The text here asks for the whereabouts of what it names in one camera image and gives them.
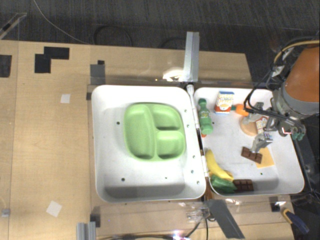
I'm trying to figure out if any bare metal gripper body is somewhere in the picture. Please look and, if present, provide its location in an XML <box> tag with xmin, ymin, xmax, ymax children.
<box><xmin>264</xmin><ymin>91</ymin><xmax>307</xmax><ymax>138</ymax></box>

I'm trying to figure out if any small white printed packet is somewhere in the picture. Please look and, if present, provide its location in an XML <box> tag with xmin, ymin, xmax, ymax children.
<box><xmin>254</xmin><ymin>116</ymin><xmax>270</xmax><ymax>135</ymax></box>

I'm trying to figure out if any tan round biscuit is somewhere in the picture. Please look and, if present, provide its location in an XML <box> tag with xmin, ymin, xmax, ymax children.
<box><xmin>240</xmin><ymin>118</ymin><xmax>259</xmax><ymax>137</ymax></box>

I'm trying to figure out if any orange carrot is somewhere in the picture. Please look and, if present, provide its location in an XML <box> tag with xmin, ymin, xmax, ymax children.
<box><xmin>230</xmin><ymin>103</ymin><xmax>251</xmax><ymax>117</ymax></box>

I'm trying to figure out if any brown chocolate bar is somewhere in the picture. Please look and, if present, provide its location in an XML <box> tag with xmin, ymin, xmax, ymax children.
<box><xmin>232</xmin><ymin>179</ymin><xmax>255</xmax><ymax>193</ymax></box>
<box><xmin>240</xmin><ymin>146</ymin><xmax>263</xmax><ymax>164</ymax></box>

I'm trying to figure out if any yellow cheese slice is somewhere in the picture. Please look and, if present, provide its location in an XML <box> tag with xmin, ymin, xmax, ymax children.
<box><xmin>255</xmin><ymin>146</ymin><xmax>276</xmax><ymax>170</ymax></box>

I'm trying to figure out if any white plastic tray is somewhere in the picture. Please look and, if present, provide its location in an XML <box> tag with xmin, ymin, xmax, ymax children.
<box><xmin>193</xmin><ymin>86</ymin><xmax>306</xmax><ymax>198</ymax></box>
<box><xmin>90</xmin><ymin>84</ymin><xmax>207</xmax><ymax>204</ymax></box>

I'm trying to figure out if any white and orange carton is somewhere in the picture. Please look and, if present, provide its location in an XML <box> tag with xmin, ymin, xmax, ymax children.
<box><xmin>213</xmin><ymin>91</ymin><xmax>236</xmax><ymax>115</ymax></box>

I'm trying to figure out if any green plastic bottle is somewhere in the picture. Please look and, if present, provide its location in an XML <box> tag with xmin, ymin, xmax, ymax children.
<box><xmin>197</xmin><ymin>98</ymin><xmax>214</xmax><ymax>136</ymax></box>

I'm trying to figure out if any yellow banana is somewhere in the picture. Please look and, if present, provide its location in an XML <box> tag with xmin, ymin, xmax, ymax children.
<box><xmin>204</xmin><ymin>148</ymin><xmax>235</xmax><ymax>183</ymax></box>

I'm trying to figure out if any green toy vegetable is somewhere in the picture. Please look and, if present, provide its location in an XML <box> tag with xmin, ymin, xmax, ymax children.
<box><xmin>210</xmin><ymin>174</ymin><xmax>238</xmax><ymax>195</ymax></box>

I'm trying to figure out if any green divided plate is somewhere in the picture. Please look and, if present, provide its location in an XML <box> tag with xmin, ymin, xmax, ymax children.
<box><xmin>123</xmin><ymin>102</ymin><xmax>187</xmax><ymax>163</ymax></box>

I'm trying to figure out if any pale wood board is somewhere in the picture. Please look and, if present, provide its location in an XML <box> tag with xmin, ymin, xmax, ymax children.
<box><xmin>87</xmin><ymin>43</ymin><xmax>296</xmax><ymax>240</ymax></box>

